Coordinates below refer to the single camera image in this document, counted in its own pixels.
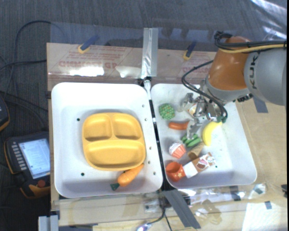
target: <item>blue and yellow clip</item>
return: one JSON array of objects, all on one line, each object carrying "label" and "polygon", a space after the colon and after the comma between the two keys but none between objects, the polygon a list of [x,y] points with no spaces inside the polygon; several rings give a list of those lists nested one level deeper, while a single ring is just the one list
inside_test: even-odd
[{"label": "blue and yellow clip", "polygon": [[193,41],[188,47],[187,50],[184,52],[183,58],[185,60],[189,60],[192,57],[192,52],[194,47],[196,46],[196,41]]},{"label": "blue and yellow clip", "polygon": [[93,37],[89,38],[86,42],[84,42],[82,45],[78,46],[78,52],[80,54],[83,54],[87,52],[90,49],[90,45],[95,44],[95,42],[99,39],[97,35],[94,35]]}]

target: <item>yellow divided dish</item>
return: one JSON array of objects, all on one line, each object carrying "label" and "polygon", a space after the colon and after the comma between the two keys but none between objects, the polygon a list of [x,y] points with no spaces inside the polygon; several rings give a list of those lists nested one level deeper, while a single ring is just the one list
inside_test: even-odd
[{"label": "yellow divided dish", "polygon": [[127,170],[145,160],[145,140],[138,120],[124,113],[99,113],[82,125],[87,162],[100,170]]}]

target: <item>toy banana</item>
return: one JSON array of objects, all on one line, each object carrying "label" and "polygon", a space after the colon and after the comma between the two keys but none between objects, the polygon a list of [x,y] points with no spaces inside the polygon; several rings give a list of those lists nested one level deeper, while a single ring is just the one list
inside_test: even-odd
[{"label": "toy banana", "polygon": [[222,125],[222,122],[215,122],[211,121],[209,122],[202,131],[202,140],[205,143],[205,145],[210,146],[211,145],[211,135],[212,131],[216,128]]}]

